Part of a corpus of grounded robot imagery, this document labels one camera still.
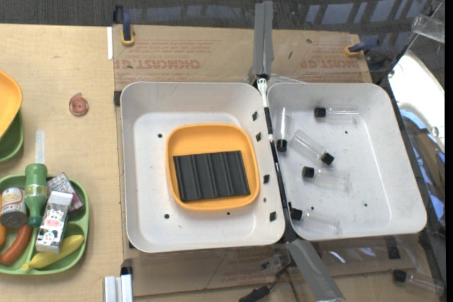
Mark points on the green divided plate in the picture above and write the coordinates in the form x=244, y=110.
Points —
x=79, y=219

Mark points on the small orange and white can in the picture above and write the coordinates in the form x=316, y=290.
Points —
x=12, y=205

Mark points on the yellow banana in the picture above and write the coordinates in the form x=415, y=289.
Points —
x=69, y=245

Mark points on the orange plate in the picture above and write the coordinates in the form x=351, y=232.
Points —
x=7, y=99
x=209, y=138

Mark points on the green bottle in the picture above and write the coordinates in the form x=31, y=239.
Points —
x=35, y=184

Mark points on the white carton with cow print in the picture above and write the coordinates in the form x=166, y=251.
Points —
x=53, y=222

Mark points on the pink round disc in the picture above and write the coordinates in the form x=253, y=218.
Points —
x=78, y=105

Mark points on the black ribbed rack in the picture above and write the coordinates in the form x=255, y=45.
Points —
x=212, y=175

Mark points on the orange sausage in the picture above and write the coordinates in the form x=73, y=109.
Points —
x=17, y=245

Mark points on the white plastic tray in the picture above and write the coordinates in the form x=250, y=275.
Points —
x=148, y=222
x=385, y=166

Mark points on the pink packet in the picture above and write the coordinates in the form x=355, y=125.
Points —
x=62, y=182

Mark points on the thin black and white rod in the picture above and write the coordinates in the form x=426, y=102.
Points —
x=270, y=125

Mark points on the clear bottle with black cap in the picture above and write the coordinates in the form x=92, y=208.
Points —
x=400, y=276
x=320, y=112
x=296, y=214
x=308, y=172
x=327, y=158
x=281, y=145

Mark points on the brown cardboard board red print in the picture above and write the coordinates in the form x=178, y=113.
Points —
x=219, y=56

